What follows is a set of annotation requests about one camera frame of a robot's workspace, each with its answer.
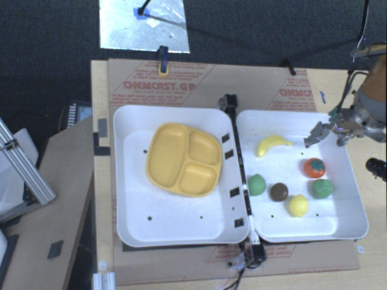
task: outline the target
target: robotic hand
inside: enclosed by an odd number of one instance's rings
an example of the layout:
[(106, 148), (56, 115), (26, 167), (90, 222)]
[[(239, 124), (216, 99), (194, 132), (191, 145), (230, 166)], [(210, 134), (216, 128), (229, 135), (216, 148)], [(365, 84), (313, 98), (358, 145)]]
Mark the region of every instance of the robotic hand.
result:
[[(318, 122), (310, 132), (310, 136), (304, 139), (306, 148), (320, 142), (330, 132), (337, 134), (338, 146), (345, 145), (350, 138), (362, 138), (364, 136), (370, 137), (379, 143), (386, 142), (386, 134), (383, 131), (386, 127), (386, 45), (372, 45), (362, 50), (355, 50), (351, 55), (355, 58), (381, 56), (377, 58), (369, 73), (355, 70), (348, 72), (342, 99), (329, 113), (330, 123)], [(360, 89), (354, 92), (353, 105), (349, 109), (343, 109), (344, 99), (349, 93), (352, 81), (357, 74), (366, 74), (367, 77)]]

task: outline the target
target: red tomato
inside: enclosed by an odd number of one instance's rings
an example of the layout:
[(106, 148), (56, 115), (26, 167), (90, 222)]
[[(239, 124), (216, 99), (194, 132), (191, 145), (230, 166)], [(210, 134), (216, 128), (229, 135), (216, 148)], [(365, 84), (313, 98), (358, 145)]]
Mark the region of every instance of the red tomato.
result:
[(310, 158), (304, 164), (305, 173), (312, 178), (320, 178), (325, 174), (325, 164), (321, 159)]

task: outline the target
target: black fabric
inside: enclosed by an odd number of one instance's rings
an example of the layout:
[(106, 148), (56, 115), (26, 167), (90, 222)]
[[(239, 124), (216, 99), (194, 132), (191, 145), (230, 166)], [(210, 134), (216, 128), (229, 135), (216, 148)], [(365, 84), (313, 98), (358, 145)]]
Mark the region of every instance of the black fabric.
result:
[[(190, 54), (170, 60), (348, 69), (365, 0), (183, 0)], [(370, 0), (364, 44), (386, 40), (386, 0)], [(99, 48), (99, 0), (0, 0), (0, 117), (39, 143), (70, 100), (90, 101), (90, 61), (154, 59)]]

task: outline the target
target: yellow banana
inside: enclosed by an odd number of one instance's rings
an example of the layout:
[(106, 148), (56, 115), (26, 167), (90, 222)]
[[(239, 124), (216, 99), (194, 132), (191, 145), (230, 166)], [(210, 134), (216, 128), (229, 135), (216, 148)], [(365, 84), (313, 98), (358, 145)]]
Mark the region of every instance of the yellow banana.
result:
[(267, 138), (264, 138), (260, 144), (258, 145), (257, 149), (257, 154), (259, 157), (263, 157), (267, 151), (272, 148), (273, 146), (277, 145), (292, 145), (292, 142), (289, 142), (285, 140), (282, 136), (280, 135), (271, 135)]

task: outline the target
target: silver metal sheet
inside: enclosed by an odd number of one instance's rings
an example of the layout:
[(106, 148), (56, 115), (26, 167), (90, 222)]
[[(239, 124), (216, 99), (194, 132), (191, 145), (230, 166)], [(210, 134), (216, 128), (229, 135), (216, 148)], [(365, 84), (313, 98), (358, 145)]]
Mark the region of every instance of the silver metal sheet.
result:
[(152, 0), (146, 16), (137, 9), (146, 0), (100, 0), (100, 46), (121, 50), (189, 53), (183, 0)]

